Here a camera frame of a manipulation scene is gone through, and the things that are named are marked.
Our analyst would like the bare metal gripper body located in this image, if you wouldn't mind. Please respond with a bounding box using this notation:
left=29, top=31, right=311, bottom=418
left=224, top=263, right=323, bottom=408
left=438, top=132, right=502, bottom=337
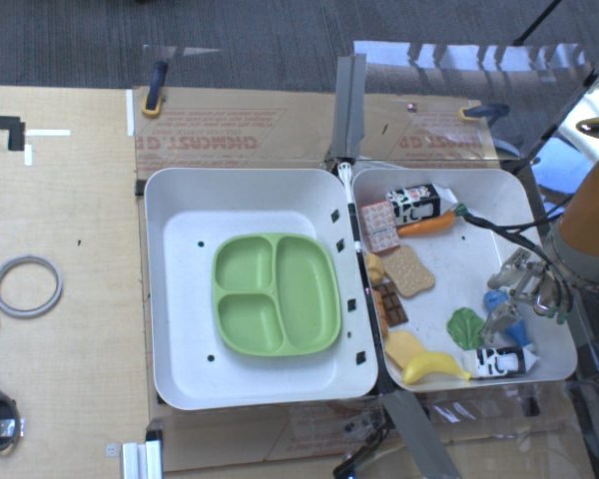
left=510, top=259, right=556, bottom=316

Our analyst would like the blue bottle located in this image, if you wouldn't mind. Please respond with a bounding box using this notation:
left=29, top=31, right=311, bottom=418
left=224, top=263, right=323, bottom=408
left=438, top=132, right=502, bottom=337
left=482, top=288, right=531, bottom=347

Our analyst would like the green lettuce leaf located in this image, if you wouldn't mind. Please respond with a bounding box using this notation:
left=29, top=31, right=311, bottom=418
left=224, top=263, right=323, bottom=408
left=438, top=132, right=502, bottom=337
left=446, top=306, right=487, bottom=351

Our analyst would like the black and white milk carton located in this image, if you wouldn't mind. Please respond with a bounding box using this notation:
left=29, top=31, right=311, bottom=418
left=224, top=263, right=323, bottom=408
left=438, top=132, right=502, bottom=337
left=384, top=183, right=459, bottom=227
left=461, top=344, right=540, bottom=380

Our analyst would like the white plastic tray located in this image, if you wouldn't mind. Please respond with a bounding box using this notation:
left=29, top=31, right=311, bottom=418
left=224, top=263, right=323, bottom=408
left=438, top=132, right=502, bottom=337
left=351, top=167, right=579, bottom=394
left=143, top=167, right=380, bottom=412

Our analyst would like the yellow banana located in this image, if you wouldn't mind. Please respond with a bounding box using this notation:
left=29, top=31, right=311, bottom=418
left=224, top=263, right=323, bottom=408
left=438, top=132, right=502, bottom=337
left=401, top=350, right=473, bottom=386

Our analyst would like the orange carrot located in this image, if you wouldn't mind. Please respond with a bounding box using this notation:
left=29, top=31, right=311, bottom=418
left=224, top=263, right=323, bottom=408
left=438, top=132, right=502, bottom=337
left=394, top=203, right=468, bottom=239

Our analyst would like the pale yellow cheese wedge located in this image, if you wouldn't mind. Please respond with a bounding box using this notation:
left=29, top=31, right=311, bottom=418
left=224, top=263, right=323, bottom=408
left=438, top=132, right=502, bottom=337
left=383, top=329, right=428, bottom=371

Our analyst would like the tan bread slice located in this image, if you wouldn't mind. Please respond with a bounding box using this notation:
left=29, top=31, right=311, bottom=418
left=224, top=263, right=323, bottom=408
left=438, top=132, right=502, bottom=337
left=381, top=243, right=437, bottom=300

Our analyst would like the brown chocolate bar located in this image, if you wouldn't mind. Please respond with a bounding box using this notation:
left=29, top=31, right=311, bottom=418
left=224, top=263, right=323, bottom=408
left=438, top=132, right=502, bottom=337
left=371, top=281, right=410, bottom=328

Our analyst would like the yellow pastry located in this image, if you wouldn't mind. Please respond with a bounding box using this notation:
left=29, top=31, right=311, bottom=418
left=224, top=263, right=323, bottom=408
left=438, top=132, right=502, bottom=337
left=363, top=251, right=386, bottom=286

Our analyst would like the orange and white printed packet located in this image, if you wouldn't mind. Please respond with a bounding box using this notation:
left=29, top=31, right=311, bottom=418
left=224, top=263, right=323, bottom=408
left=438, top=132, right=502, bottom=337
left=359, top=200, right=402, bottom=255

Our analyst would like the green divided plate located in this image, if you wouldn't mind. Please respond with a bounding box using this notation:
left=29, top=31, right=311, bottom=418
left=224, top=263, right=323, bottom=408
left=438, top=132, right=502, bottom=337
left=211, top=233, right=343, bottom=358

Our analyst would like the brown cardboard board red print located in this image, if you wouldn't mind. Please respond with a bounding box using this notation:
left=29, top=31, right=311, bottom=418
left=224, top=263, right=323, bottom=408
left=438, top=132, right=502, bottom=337
left=132, top=85, right=596, bottom=474

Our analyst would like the grey tape roll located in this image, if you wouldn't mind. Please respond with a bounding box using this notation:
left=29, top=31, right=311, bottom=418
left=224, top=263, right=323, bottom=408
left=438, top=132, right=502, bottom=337
left=0, top=253, right=65, bottom=320

